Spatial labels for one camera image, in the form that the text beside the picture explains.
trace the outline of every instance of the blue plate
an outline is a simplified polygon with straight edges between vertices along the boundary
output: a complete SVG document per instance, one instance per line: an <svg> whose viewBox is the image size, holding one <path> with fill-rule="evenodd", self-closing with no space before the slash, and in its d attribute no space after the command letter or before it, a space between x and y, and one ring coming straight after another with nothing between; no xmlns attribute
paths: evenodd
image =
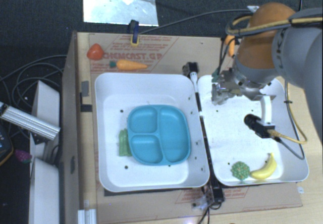
<svg viewBox="0 0 323 224"><path fill-rule="evenodd" d="M191 138L182 111L169 105L145 105L128 116L128 138L134 158L148 165L172 165L191 153Z"/></svg>

